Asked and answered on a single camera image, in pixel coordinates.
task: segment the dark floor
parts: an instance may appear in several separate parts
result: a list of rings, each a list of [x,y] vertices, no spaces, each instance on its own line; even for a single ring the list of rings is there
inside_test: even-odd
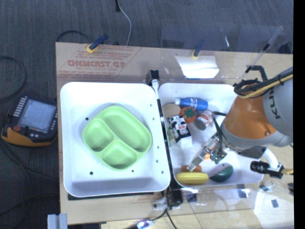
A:
[[[16,61],[0,57],[1,125],[21,94],[56,98],[55,41],[64,31],[77,30],[92,40],[106,33],[106,44],[161,47],[174,40],[187,48],[189,35],[212,28],[217,31],[209,34],[214,43],[205,43],[205,50],[259,52],[282,26],[270,52],[293,52],[294,0],[118,1],[132,23],[129,41],[129,21],[115,10],[115,0],[0,0],[0,55],[22,63],[27,76],[19,91],[3,99],[18,89],[23,74]],[[181,23],[192,30],[180,32]],[[88,39],[70,32],[59,41]],[[35,149],[0,144],[0,229],[47,228],[47,215],[60,213],[58,141]]]

